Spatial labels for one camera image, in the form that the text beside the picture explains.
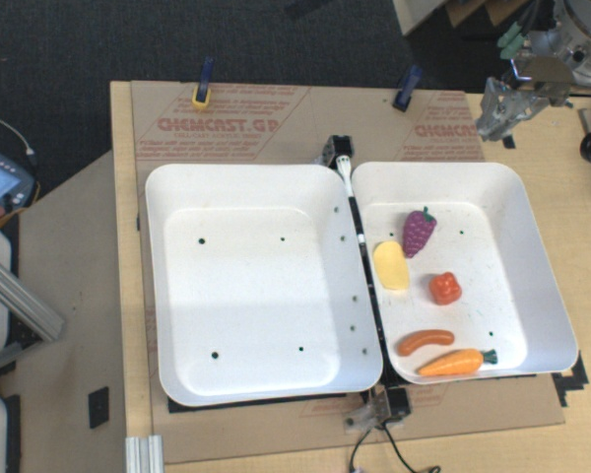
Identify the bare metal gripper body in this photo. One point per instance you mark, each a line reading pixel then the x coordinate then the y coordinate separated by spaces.
pixel 551 74

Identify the white plastic tray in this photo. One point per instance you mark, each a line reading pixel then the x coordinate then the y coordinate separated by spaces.
pixel 256 289
pixel 502 264

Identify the thin black and white rod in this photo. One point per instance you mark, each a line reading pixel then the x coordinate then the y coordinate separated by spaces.
pixel 360 234

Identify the pale yellow oval toy food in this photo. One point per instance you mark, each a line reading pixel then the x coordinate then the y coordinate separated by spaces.
pixel 390 266

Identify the brown cardboard board red print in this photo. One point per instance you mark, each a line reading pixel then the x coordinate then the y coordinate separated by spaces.
pixel 285 116

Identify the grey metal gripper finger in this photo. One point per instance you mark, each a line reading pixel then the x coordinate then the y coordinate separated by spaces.
pixel 522 111
pixel 492 109

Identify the black cylinder on white bracket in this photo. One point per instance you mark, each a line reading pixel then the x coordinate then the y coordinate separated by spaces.
pixel 590 147

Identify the red bell pepper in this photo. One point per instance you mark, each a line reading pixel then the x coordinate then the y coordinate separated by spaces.
pixel 445 289

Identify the orange carrot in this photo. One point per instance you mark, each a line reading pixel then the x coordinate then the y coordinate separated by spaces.
pixel 453 362

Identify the purple grapes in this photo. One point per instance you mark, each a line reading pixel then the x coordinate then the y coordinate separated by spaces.
pixel 417 233

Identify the orange sausage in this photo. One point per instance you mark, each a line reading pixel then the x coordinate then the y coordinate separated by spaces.
pixel 423 342

